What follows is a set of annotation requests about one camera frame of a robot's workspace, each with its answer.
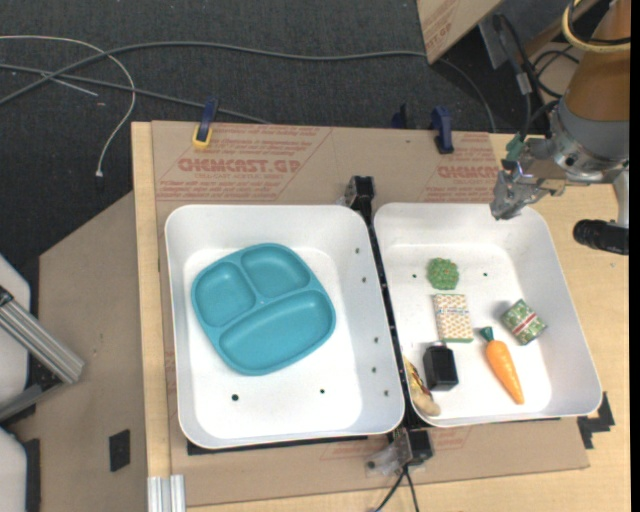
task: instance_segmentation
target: carrot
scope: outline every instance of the carrot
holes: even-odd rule
[[[502,382],[502,385],[514,401],[522,405],[524,403],[524,393],[507,344],[504,341],[493,338],[493,329],[491,327],[480,329],[480,334],[487,340],[485,350],[493,373]]]

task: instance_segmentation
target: blue clamp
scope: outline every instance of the blue clamp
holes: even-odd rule
[[[431,126],[438,130],[435,140],[440,154],[453,153],[451,114],[447,107],[436,107],[431,111]]]
[[[204,112],[202,113],[202,120],[193,131],[193,137],[191,140],[194,146],[206,148],[209,145],[209,142],[211,142],[211,133],[213,132],[211,123],[213,123],[213,120],[216,118],[216,114],[218,113],[218,104],[218,99],[213,96],[207,99],[207,102],[204,105]]]

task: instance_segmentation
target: small can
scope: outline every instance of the small can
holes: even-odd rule
[[[502,323],[522,345],[536,339],[546,329],[546,324],[527,303],[520,299],[501,317]]]

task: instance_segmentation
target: wooden edge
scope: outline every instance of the wooden edge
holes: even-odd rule
[[[162,303],[150,123],[131,123],[147,475],[171,474]]]

